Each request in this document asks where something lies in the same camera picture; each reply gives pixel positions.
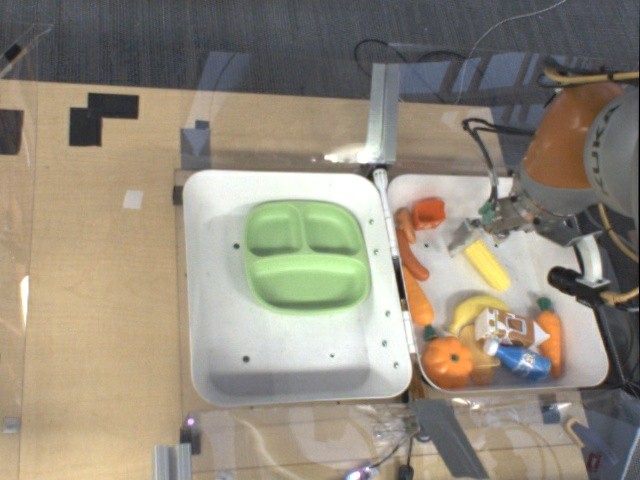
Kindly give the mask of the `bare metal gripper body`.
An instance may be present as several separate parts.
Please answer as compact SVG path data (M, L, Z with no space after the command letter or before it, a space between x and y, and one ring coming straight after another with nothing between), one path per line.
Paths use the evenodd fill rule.
M487 201L480 208L481 225L496 241L505 240L512 232L532 232L541 209L526 198L500 198Z

